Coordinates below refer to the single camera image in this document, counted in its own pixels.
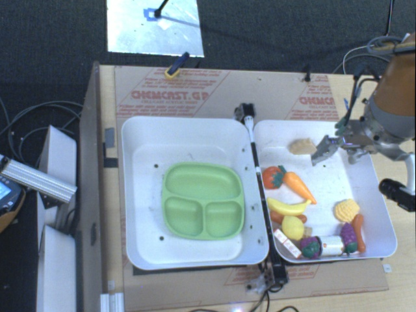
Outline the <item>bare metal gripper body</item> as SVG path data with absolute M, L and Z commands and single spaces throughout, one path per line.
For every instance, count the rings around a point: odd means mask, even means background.
M 412 152 L 405 152 L 400 148 L 401 143 L 407 141 L 391 134 L 386 128 L 370 118 L 349 120 L 343 118 L 337 123 L 337 136 L 342 149 L 363 148 L 370 155 L 379 153 L 392 161 L 406 161 L 414 156 Z

